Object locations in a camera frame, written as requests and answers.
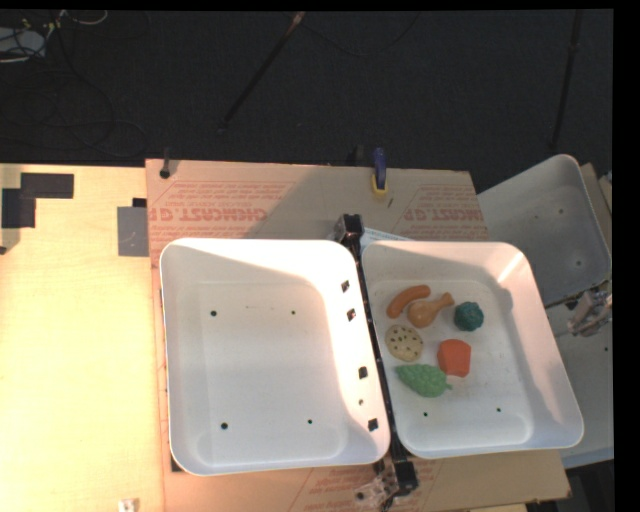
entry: black floor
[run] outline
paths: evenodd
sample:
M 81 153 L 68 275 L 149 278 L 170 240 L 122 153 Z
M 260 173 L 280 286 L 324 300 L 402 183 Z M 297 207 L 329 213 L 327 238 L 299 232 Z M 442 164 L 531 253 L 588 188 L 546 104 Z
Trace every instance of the black floor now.
M 612 170 L 613 9 L 306 12 L 218 135 L 293 14 L 0 10 L 0 45 L 59 27 L 0 46 L 0 162 L 343 165 L 362 145 L 478 192 L 554 153 Z

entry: toy food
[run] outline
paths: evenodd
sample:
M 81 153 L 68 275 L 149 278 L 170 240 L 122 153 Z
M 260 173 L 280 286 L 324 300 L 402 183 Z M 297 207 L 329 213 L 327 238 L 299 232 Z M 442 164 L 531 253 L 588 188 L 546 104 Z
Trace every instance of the toy food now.
M 420 396 L 434 398 L 440 396 L 446 389 L 452 389 L 451 385 L 447 384 L 447 375 L 437 366 L 430 364 L 397 366 L 396 373 L 404 384 Z
M 415 361 L 422 354 L 424 342 L 415 329 L 403 325 L 392 325 L 384 341 L 393 357 L 403 361 Z
M 466 377 L 471 367 L 471 345 L 458 339 L 448 339 L 438 347 L 438 366 L 447 375 Z
M 398 295 L 396 295 L 389 303 L 389 306 L 387 306 L 387 316 L 389 318 L 398 318 L 400 316 L 400 313 L 402 313 L 402 310 L 407 304 L 409 304 L 409 302 L 417 299 L 424 299 L 429 295 L 431 295 L 431 288 L 429 288 L 426 284 L 420 284 L 407 288 L 406 290 L 403 290 Z
M 407 318 L 415 327 L 426 327 L 433 323 L 442 308 L 453 304 L 455 302 L 449 292 L 443 294 L 438 300 L 417 300 L 409 306 Z
M 461 331 L 475 331 L 484 322 L 484 313 L 477 302 L 463 302 L 456 306 L 453 322 Z

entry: toy sausage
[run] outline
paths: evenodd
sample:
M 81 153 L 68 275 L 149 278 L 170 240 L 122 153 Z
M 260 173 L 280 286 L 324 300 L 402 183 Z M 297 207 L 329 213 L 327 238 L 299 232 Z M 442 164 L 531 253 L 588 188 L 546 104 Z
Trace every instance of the toy sausage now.
M 406 290 L 402 290 L 396 295 L 387 307 L 387 316 L 389 318 L 398 318 L 404 307 L 417 299 L 424 299 L 431 295 L 431 288 L 426 284 L 412 286 Z

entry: red object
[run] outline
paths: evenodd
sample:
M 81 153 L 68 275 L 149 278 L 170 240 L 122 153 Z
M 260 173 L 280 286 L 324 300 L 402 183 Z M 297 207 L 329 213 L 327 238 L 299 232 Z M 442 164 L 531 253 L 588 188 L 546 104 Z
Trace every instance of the red object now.
M 453 338 L 444 340 L 438 348 L 438 365 L 447 375 L 466 377 L 471 368 L 471 345 Z

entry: tray with toy food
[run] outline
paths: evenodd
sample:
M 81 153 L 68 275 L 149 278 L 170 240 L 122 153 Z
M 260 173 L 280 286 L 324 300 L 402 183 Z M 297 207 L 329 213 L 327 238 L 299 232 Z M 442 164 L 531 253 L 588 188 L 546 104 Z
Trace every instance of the tray with toy food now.
M 385 240 L 357 260 L 331 240 L 165 247 L 179 466 L 216 475 L 365 464 L 396 439 L 422 458 L 580 440 L 582 417 L 518 249 Z

